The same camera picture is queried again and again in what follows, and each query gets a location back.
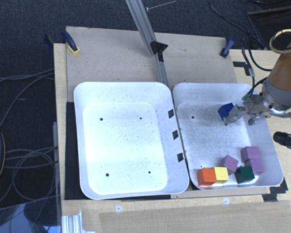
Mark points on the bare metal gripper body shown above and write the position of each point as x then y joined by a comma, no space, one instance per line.
257,107

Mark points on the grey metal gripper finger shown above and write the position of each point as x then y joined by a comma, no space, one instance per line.
255,119
235,113

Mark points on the blue cube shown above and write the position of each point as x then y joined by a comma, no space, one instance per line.
224,110

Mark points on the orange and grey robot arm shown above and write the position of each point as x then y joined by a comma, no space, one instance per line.
283,67

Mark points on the purple cube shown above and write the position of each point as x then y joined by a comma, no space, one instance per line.
250,153
257,166
230,162

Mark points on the white plastic tray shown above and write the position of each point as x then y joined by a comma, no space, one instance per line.
213,139
123,147

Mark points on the green cube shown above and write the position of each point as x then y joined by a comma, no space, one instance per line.
245,174

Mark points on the yellow cube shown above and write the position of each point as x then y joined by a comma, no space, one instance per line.
221,174

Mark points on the orange cube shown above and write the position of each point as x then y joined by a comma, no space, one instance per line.
206,176

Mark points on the brown cardboard board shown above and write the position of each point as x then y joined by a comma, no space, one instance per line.
116,57

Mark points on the black cylinder on white bracket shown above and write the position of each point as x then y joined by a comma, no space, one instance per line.
283,138

